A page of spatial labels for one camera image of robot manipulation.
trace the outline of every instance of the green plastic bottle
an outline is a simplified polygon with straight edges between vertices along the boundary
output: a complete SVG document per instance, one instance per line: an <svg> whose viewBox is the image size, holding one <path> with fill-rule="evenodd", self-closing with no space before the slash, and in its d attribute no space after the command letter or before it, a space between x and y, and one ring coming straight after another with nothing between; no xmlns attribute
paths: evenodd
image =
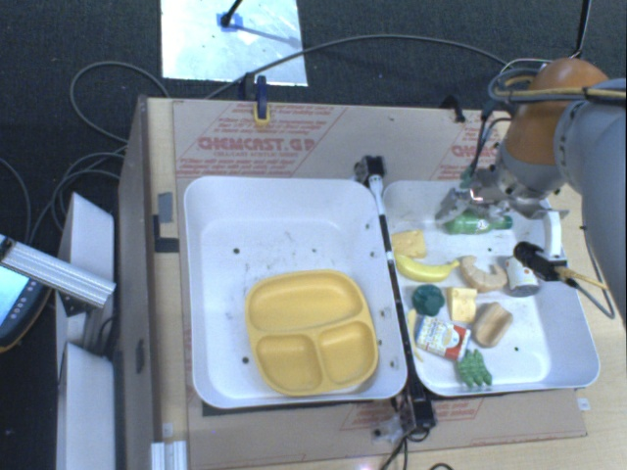
<svg viewBox="0 0 627 470"><path fill-rule="evenodd" d="M487 217L480 217L473 211L464 211L455 219L444 223L446 230L452 235L465 233L466 235L476 235L487 233L491 230L509 230L513 225L511 216L504 215L500 219L490 220Z"/></svg>

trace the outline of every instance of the tin can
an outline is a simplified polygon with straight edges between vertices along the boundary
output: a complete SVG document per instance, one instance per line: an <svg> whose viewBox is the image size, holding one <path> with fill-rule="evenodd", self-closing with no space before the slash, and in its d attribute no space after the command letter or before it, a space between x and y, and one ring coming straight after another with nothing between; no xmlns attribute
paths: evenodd
<svg viewBox="0 0 627 470"><path fill-rule="evenodd" d="M462 360L470 330L435 317L425 316L415 332L416 345L450 360Z"/></svg>
<svg viewBox="0 0 627 470"><path fill-rule="evenodd" d="M512 296L524 298L533 296L540 291L540 285L533 270L523 265L515 257L511 257L506 261L506 272Z"/></svg>

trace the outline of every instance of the white square panel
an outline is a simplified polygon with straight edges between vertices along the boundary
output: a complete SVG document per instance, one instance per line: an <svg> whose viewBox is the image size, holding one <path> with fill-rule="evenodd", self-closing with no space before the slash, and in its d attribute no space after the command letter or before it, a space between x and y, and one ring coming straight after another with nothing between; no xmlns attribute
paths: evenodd
<svg viewBox="0 0 627 470"><path fill-rule="evenodd" d="M302 49L296 0L161 0L163 76L231 81ZM268 83L307 86L303 57L265 71Z"/></svg>

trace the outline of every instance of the cheese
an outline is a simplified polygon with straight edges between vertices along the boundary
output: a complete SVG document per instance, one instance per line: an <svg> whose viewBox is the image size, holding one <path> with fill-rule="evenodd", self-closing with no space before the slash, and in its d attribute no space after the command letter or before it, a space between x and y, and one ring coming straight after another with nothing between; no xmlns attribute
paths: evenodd
<svg viewBox="0 0 627 470"><path fill-rule="evenodd" d="M422 230L409 230L392 235L392 250L409 258L424 258L427 248Z"/></svg>
<svg viewBox="0 0 627 470"><path fill-rule="evenodd" d="M465 287L447 288L447 308L449 309L451 320L471 323L477 312L476 297L476 289Z"/></svg>

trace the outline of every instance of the yellow plate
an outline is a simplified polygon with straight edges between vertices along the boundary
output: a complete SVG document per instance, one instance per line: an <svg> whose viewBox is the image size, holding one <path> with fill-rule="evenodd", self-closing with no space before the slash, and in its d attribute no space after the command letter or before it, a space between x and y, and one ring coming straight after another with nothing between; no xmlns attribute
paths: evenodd
<svg viewBox="0 0 627 470"><path fill-rule="evenodd" d="M355 281L339 271L262 280L246 297L246 326L264 380L287 396L352 387L377 365L368 305Z"/></svg>

